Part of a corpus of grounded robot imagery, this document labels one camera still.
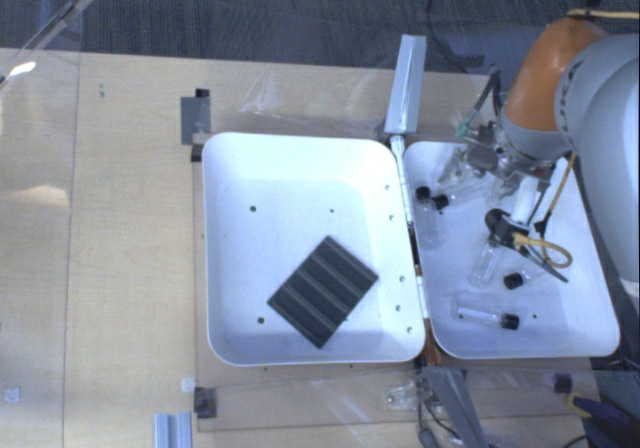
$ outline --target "table surface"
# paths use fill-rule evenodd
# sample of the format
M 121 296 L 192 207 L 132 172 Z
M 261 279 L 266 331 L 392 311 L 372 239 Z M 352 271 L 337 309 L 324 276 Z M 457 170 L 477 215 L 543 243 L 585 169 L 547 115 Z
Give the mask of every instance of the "table surface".
M 251 122 L 256 112 L 382 119 L 393 72 L 65 52 L 37 62 L 0 93 L 0 383 L 21 390 L 0 404 L 2 445 L 146 448 L 155 413 L 192 408 L 181 386 L 197 368 L 200 250 L 180 97 L 209 89 L 214 109 Z M 485 79 L 425 74 L 433 138 L 449 137 Z M 561 446 L 582 432 L 574 416 L 483 424 L 513 446 Z M 412 422 L 195 427 L 197 447 L 419 444 Z

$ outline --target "wooden table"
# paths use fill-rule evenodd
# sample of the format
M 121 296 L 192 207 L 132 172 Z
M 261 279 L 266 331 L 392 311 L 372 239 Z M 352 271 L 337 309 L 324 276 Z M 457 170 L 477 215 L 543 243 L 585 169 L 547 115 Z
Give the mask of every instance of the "wooden table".
M 0 444 L 147 448 L 154 413 L 192 408 L 196 375 L 199 254 L 180 97 L 199 87 L 214 109 L 382 119 L 393 72 L 65 52 L 36 61 L 0 92 L 0 383 L 20 388 L 0 404 Z M 433 137 L 449 137 L 484 80 L 425 74 Z M 573 416 L 484 425 L 530 447 L 581 433 Z M 418 441 L 414 423 L 385 423 L 194 429 L 194 446 Z

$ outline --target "white tray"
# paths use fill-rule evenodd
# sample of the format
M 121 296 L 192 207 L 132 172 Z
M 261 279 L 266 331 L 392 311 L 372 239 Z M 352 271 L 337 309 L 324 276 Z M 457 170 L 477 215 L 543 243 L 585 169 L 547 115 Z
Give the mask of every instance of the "white tray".
M 367 140 L 223 133 L 203 152 L 207 322 L 234 365 L 399 362 L 425 331 L 395 160 Z M 379 280 L 322 349 L 267 300 L 326 237 Z
M 425 183 L 436 188 L 454 147 L 455 144 L 437 142 L 410 146 L 405 153 L 409 181 L 414 186 Z M 566 161 L 559 161 L 539 217 L 546 212 L 565 168 Z M 490 187 L 490 176 L 483 180 Z M 512 202 L 513 198 L 507 199 L 498 206 L 509 212 Z M 508 290 L 502 281 L 504 275 L 522 269 L 535 271 L 537 267 L 515 251 L 501 249 L 505 257 L 490 286 L 472 287 L 467 275 L 489 233 L 484 223 L 488 209 L 480 196 L 445 208 L 440 219 L 441 243 L 420 251 L 429 316 L 438 344 L 464 359 L 597 357 L 613 352 L 620 342 L 620 331 L 573 173 L 546 233 L 549 241 L 566 247 L 573 255 L 574 263 L 560 270 L 569 283 L 545 274 Z M 517 314 L 520 326 L 511 331 L 460 320 L 453 313 L 452 301 L 456 297 Z

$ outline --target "black cap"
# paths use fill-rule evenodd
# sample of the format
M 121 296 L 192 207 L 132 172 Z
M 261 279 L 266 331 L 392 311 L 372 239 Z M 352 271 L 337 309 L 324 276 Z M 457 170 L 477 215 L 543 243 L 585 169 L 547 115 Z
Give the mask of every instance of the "black cap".
M 420 204 L 426 203 L 431 199 L 431 189 L 427 186 L 418 187 L 416 189 L 416 199 Z
M 500 327 L 503 329 L 511 329 L 515 331 L 520 325 L 520 317 L 518 315 L 510 315 L 509 313 L 503 313 L 500 319 Z
M 509 288 L 509 290 L 513 290 L 514 288 L 518 288 L 524 284 L 524 279 L 517 272 L 513 274 L 509 274 L 508 276 L 504 276 L 504 285 Z
M 433 196 L 431 204 L 436 210 L 442 210 L 445 206 L 449 206 L 449 198 L 444 194 Z

